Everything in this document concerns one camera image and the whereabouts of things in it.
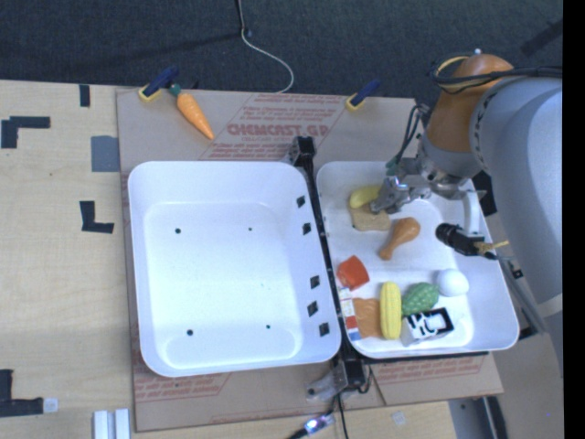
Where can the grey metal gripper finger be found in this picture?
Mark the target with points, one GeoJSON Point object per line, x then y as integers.
{"type": "Point", "coordinates": [380, 198]}
{"type": "Point", "coordinates": [401, 198]}

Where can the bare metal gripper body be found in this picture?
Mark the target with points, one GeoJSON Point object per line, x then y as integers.
{"type": "Point", "coordinates": [436, 180]}

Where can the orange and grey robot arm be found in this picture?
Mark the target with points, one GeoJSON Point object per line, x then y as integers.
{"type": "Point", "coordinates": [516, 153]}

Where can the yellow banana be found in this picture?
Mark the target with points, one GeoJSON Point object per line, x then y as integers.
{"type": "Point", "coordinates": [362, 196]}

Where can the tan bread slice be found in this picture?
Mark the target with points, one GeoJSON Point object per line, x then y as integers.
{"type": "Point", "coordinates": [370, 221]}

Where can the orange chicken drumstick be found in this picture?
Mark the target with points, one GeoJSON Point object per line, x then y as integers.
{"type": "Point", "coordinates": [401, 235]}

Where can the white plastic tray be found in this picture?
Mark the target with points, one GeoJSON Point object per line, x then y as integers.
{"type": "Point", "coordinates": [425, 263]}
{"type": "Point", "coordinates": [219, 268]}

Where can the thin black rod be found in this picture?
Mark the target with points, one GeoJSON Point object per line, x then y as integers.
{"type": "Point", "coordinates": [325, 245]}

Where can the red-orange block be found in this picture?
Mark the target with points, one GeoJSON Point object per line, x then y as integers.
{"type": "Point", "coordinates": [353, 272]}

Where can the white egg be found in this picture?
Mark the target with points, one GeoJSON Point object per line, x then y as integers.
{"type": "Point", "coordinates": [452, 282]}

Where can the green bumpy fruit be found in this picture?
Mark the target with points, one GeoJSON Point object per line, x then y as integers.
{"type": "Point", "coordinates": [419, 298]}

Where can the yellow corn cob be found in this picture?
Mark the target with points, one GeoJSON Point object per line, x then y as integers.
{"type": "Point", "coordinates": [390, 311]}

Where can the white carton, red blue print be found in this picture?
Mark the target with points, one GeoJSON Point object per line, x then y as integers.
{"type": "Point", "coordinates": [349, 313]}

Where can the orange fish slice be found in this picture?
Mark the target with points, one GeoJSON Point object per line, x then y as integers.
{"type": "Point", "coordinates": [368, 318]}

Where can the black and white carton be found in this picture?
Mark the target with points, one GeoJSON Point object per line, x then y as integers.
{"type": "Point", "coordinates": [427, 326]}

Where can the orange carrot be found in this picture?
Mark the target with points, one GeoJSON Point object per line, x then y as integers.
{"type": "Point", "coordinates": [194, 112]}

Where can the brown cardboard board, red print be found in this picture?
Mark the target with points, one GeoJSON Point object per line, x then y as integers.
{"type": "Point", "coordinates": [256, 396]}

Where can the black cylinder on white bracket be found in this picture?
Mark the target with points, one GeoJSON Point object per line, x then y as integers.
{"type": "Point", "coordinates": [457, 238]}

